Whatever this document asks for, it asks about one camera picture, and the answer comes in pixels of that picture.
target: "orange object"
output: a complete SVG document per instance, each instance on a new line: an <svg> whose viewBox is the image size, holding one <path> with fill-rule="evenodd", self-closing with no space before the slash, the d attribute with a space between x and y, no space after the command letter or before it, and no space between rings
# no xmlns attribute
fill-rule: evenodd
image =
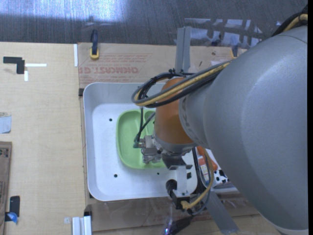
<svg viewBox="0 0 313 235"><path fill-rule="evenodd" d="M204 148L202 146L197 146L197 150L198 150L199 155L201 155L205 158ZM212 165L213 165L213 170L217 170L218 165L214 162L213 159L211 159L211 161L212 161Z"/></svg>
<svg viewBox="0 0 313 235"><path fill-rule="evenodd" d="M181 81L183 77L176 77L169 80L162 88L162 91ZM160 102L175 96L174 93ZM185 133L179 119L179 100L157 107L155 117L155 133L164 142L172 144L188 144L193 141Z"/></svg>

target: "white tray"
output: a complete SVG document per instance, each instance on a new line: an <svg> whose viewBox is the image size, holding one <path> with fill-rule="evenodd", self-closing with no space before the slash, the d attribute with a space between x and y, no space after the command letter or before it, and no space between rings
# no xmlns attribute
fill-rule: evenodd
<svg viewBox="0 0 313 235"><path fill-rule="evenodd" d="M84 90L86 128L87 178L91 195L100 201L153 198L168 196L165 184L176 179L175 170L167 168L133 169L123 164L116 147L116 121L126 110L138 109L131 96L138 83L93 83ZM164 84L156 84L157 93ZM197 176L192 153L183 159L193 165L187 190L197 187Z"/></svg>

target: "green bowl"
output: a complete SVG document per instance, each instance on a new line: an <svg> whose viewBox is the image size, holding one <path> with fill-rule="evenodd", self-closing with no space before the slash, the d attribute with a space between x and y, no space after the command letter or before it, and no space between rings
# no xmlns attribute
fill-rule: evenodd
<svg viewBox="0 0 313 235"><path fill-rule="evenodd" d="M153 113L153 110L144 110L143 123ZM141 133L141 138L145 135L153 134L153 120L151 120ZM163 168L164 162L145 164L142 161L141 148L133 148L134 138L140 127L140 109L129 110L123 112L117 119L116 128L116 144L117 151L121 161L130 168L135 169L149 169L149 168Z"/></svg>

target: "brown tape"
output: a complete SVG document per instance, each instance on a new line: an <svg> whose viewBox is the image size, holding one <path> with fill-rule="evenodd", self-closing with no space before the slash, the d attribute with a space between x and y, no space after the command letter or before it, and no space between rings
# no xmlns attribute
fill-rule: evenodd
<svg viewBox="0 0 313 235"><path fill-rule="evenodd" d="M0 235L4 232L4 217L9 184L11 142L0 142Z"/></svg>

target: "yellow cable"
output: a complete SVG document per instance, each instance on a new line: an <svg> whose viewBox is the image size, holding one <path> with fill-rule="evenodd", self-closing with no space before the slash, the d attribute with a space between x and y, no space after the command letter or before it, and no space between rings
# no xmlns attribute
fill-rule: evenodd
<svg viewBox="0 0 313 235"><path fill-rule="evenodd" d="M210 166L210 173L211 173L210 183L209 183L208 187L205 189L205 191L194 202L188 203L187 201L182 201L181 205L182 205L183 210L193 208L198 202L200 202L201 199L204 198L204 196L209 192L209 190L212 187L213 177L214 177L213 165L212 165L211 158L210 158L209 154L207 153L207 150L206 149L204 149L204 150L205 150L205 156L206 156L206 158L207 158L207 160L209 162L209 166Z"/></svg>
<svg viewBox="0 0 313 235"><path fill-rule="evenodd" d="M199 76L194 77L193 79L190 79L190 80L188 80L188 81L186 81L186 82L184 82L184 83L182 83L182 84L172 88L171 90L169 90L169 91L167 91L167 92L165 92L165 93L163 93L163 94L161 94L161 95L159 95L157 97L153 97L153 98L151 98L151 99L149 99L149 100L147 100L147 101L145 101L143 103L136 103L136 105L137 106L146 106L148 104L152 104L152 103L155 103L155 102L157 102L157 101L159 101L161 99L164 99L164 98L166 98L166 97L168 97L168 96L170 96L170 95L172 95L172 94L174 94L174 93L176 93L176 92L186 88L187 86L189 86L189 85L191 85L193 83L196 83L196 82L200 81L201 79L206 78L207 76L210 76L210 75L212 75L214 73L217 73L217 72L221 71L229 63L230 62L225 63L223 65L220 65L220 66L218 66L218 67L216 67L214 69L211 69L211 70L209 70L209 71L207 71L207 72L205 72L205 73L203 73L203 74L201 74ZM135 100L138 100L138 95L139 95L139 92L136 94Z"/></svg>
<svg viewBox="0 0 313 235"><path fill-rule="evenodd" d="M300 17L296 17L295 19L292 20L292 22L283 30L283 32L290 30L293 28L298 22L303 21L303 20L308 20L308 14L301 14Z"/></svg>

